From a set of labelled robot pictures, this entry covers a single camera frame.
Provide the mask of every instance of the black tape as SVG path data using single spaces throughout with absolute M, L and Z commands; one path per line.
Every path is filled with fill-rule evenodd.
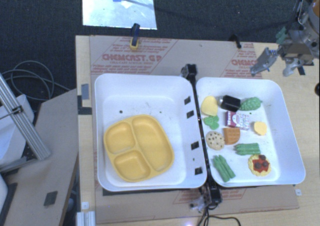
M 54 204 L 56 202 L 57 194 L 58 194 L 58 191 L 47 193 L 45 196 L 43 205 L 48 206 L 48 205 Z
M 191 102 L 190 96 L 187 97 L 187 98 L 184 100 L 184 104 L 185 104 L 185 105 L 188 104 L 188 103 L 190 103 L 190 102 Z
M 190 118 L 190 117 L 192 117 L 194 114 L 195 114 L 195 113 L 194 113 L 193 110 L 187 112 L 187 114 L 186 114 L 187 119 Z
M 196 148 L 199 148 L 199 142 L 198 141 L 196 141 L 196 142 L 191 144 L 191 150 L 194 150 Z
M 92 108 L 82 106 L 82 96 L 78 95 L 78 115 L 92 115 Z
M 201 167 L 196 168 L 196 169 L 194 170 L 194 174 L 195 174 L 195 175 L 201 174 L 201 173 L 202 173 L 202 168 L 201 168 Z

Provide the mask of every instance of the toy food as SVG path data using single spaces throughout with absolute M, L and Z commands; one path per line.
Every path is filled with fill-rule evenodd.
M 239 128 L 224 128 L 224 141 L 226 145 L 235 144 L 240 139 Z
M 257 97 L 249 98 L 243 101 L 239 107 L 239 110 L 249 111 L 249 110 L 256 110 L 261 105 L 261 100 Z
M 217 116 L 208 116 L 204 118 L 204 124 L 209 126 L 211 130 L 216 130 L 219 127 L 218 121 L 219 118 Z
M 210 148 L 220 150 L 225 146 L 225 138 L 221 133 L 210 131 L 205 136 L 205 141 Z
M 253 125 L 253 129 L 259 135 L 265 135 L 267 130 L 267 125 L 263 122 L 255 122 Z
M 224 182 L 227 182 L 236 176 L 227 164 L 226 159 L 221 155 L 213 157 L 213 166 L 217 169 Z
M 270 161 L 265 155 L 252 155 L 248 161 L 251 172 L 256 176 L 266 176 L 271 172 Z
M 218 112 L 218 102 L 214 96 L 207 96 L 201 104 L 201 112 L 209 116 L 216 116 Z
M 218 103 L 220 104 L 221 108 L 236 112 L 240 107 L 241 100 L 229 95 L 224 95 L 223 97 L 219 98 Z
M 228 127 L 239 127 L 241 130 L 249 130 L 249 116 L 227 111 L 225 113 L 225 125 Z
M 255 155 L 260 154 L 260 148 L 258 143 L 249 143 L 249 144 L 237 144 L 234 146 L 235 152 L 238 155 Z

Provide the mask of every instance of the cookie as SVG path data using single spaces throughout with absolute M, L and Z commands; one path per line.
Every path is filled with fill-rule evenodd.
M 236 128 L 224 128 L 224 141 L 226 145 L 235 144 L 240 139 L 240 129 Z
M 210 131 L 205 136 L 205 141 L 210 148 L 220 150 L 225 146 L 225 138 L 221 133 Z

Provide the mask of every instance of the yellow cheese wedge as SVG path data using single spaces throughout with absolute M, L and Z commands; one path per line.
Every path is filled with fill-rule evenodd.
M 253 125 L 253 129 L 259 135 L 265 135 L 267 130 L 267 125 L 263 122 L 255 122 Z
M 209 116 L 216 116 L 218 112 L 218 102 L 213 96 L 207 96 L 201 104 L 201 112 Z

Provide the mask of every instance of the cardboard sheet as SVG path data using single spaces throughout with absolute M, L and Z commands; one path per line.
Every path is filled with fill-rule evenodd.
M 91 88 L 97 76 L 103 73 L 179 75 L 185 64 L 197 65 L 197 79 L 204 76 L 251 78 L 249 67 L 256 61 L 252 43 L 243 43 L 238 49 L 233 42 L 140 38 L 138 50 L 132 51 L 129 41 L 129 37 L 90 37 Z M 200 216 L 198 211 L 189 207 L 189 203 L 199 197 L 198 189 L 122 194 L 103 190 L 97 180 L 95 141 L 93 149 L 97 224 Z M 222 189 L 221 194 L 223 201 L 212 214 L 299 207 L 292 185 L 228 188 Z

